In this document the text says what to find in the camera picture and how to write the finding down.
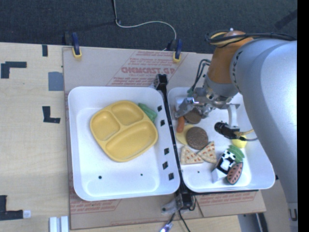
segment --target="white cable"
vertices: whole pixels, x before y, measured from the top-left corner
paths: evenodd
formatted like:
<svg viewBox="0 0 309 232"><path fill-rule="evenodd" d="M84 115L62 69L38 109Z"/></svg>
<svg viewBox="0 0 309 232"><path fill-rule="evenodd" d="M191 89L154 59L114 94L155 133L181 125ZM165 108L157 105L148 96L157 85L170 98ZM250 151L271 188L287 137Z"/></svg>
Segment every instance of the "white cable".
<svg viewBox="0 0 309 232"><path fill-rule="evenodd" d="M175 28L171 24L164 22L164 21L148 21L148 22L144 22L144 23L141 23L141 24L138 24L138 25L133 25L133 26L122 26L122 25L120 25L118 23L118 16L117 16L117 11L116 11L115 0L113 0L113 3L114 3L114 11L115 11L115 17L116 17L115 21L116 21L117 26L119 26L121 28L128 29L128 28L136 28L136 27L143 26L143 25L150 24L150 23L162 23L162 24L168 25L174 31L174 35L175 35L174 39L176 40L177 34L176 34Z"/></svg>

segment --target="robotic hand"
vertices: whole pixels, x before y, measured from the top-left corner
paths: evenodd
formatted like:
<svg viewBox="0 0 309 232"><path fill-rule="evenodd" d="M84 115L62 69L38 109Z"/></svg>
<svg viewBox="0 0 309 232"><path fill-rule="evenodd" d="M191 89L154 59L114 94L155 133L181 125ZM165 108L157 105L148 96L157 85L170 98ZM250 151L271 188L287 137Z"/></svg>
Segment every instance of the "robotic hand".
<svg viewBox="0 0 309 232"><path fill-rule="evenodd" d="M205 118L213 109L228 109L233 96L242 94L254 132L281 181L291 230L298 231L297 40L283 34L232 30L215 32L206 40L217 48L203 87L193 85L174 116L197 108ZM227 138L241 139L239 128L232 131L221 123L215 129Z"/></svg>

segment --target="white tray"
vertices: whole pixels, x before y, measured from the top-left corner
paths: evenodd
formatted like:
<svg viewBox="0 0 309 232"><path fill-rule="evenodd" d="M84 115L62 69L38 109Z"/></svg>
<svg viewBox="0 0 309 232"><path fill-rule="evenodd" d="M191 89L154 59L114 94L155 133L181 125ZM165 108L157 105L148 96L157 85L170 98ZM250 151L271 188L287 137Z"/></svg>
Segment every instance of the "white tray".
<svg viewBox="0 0 309 232"><path fill-rule="evenodd" d="M187 95L188 87L173 88L168 93L168 102L170 113L172 116L172 123L174 132L176 134L177 121L173 118L175 112L175 104L177 99L184 99ZM231 103L240 104L237 109L238 126L241 131L249 131L252 126L245 111L242 96L237 94ZM215 150L217 158L221 153L232 144L230 139L225 138L214 130L216 122L229 122L228 111L215 109L210 112L209 116L202 119L196 126L203 128L207 134L209 141L215 142ZM254 133L247 135L247 138L255 138ZM178 154L180 156L181 144L176 140ZM237 190L256 190L267 189L273 186L275 182L275 174L264 149L258 140L248 142L246 147L242 149L245 155L243 161L243 172L240 179L234 185L227 184L223 180L212 182L211 171L214 164L204 162L202 164L181 165L183 181L185 185L195 192L220 192L220 191L237 191Z"/></svg>
<svg viewBox="0 0 309 232"><path fill-rule="evenodd" d="M158 140L128 162L111 160L97 144L89 123L100 109L120 100L144 103L157 112ZM76 87L68 97L73 184L87 201L174 193L180 177L161 94L150 87Z"/></svg>

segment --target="cardboard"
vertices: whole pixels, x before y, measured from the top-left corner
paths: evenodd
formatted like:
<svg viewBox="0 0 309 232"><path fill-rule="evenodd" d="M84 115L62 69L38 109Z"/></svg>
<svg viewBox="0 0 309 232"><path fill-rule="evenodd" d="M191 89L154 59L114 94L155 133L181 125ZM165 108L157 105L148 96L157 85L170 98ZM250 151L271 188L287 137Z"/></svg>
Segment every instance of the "cardboard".
<svg viewBox="0 0 309 232"><path fill-rule="evenodd" d="M168 91L174 87L192 86L199 62L210 54L182 53L179 63L172 61L172 52L82 47L82 57L74 58L71 47L63 48L63 74L66 104L68 171L70 181L70 228L85 229L127 224L166 222L170 214L161 207L174 195L152 196L87 202L80 199L72 183L69 92L79 86L149 87L157 74L166 74ZM197 86L202 86L203 78ZM239 194L198 195L197 206L185 212L184 219L228 216L265 211L260 191Z"/></svg>

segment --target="yellow plate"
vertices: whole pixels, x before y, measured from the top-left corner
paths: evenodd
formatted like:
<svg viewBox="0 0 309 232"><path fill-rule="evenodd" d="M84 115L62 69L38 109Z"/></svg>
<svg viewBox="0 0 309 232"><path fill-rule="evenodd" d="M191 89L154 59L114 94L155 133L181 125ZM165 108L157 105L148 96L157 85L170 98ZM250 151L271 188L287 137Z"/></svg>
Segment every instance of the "yellow plate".
<svg viewBox="0 0 309 232"><path fill-rule="evenodd" d="M153 122L131 101L118 101L95 113L90 129L103 151L118 162L136 158L158 139Z"/></svg>

